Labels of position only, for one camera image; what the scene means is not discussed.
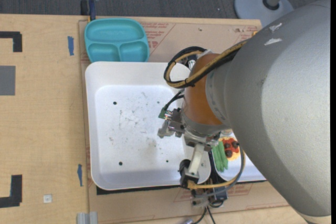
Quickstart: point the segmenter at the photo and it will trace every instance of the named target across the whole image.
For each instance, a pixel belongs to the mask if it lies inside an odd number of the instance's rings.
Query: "teal plastic container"
[[[140,23],[128,18],[96,19],[85,28],[85,47],[91,62],[146,62],[149,46]]]

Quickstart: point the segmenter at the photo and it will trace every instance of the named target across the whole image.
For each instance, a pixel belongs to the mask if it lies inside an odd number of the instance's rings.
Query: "small white square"
[[[52,194],[45,194],[43,195],[43,202],[45,204],[48,204],[53,201],[53,195]]]

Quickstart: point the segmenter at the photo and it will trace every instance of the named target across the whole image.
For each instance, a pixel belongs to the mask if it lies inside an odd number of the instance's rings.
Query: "round gray metal base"
[[[263,27],[294,10],[288,0],[280,0],[276,10],[267,8],[263,0],[235,0],[234,7],[238,18],[259,19]]]

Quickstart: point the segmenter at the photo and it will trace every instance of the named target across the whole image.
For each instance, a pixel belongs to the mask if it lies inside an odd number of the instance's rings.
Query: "table surface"
[[[0,199],[11,195],[12,175],[23,177],[23,200],[19,206],[0,208],[1,223],[76,223],[77,213],[89,212],[78,40],[78,22],[86,19],[0,14],[0,31],[19,31],[23,36],[23,52],[13,52],[12,40],[0,39],[0,66],[15,66],[16,72],[15,95],[0,95]],[[142,20],[235,25],[248,21]],[[49,194],[52,202],[44,202],[44,195]],[[305,223],[288,206],[218,213],[214,218],[217,223]],[[146,223],[181,223],[186,219]],[[203,223],[211,223],[209,216]]]

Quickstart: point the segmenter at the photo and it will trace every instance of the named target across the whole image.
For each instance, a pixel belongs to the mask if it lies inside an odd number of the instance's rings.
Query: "black tape corner marker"
[[[20,206],[22,202],[22,175],[12,175],[9,197],[0,198],[0,208]]]
[[[22,52],[22,34],[15,31],[0,31],[0,38],[13,39],[13,52]]]

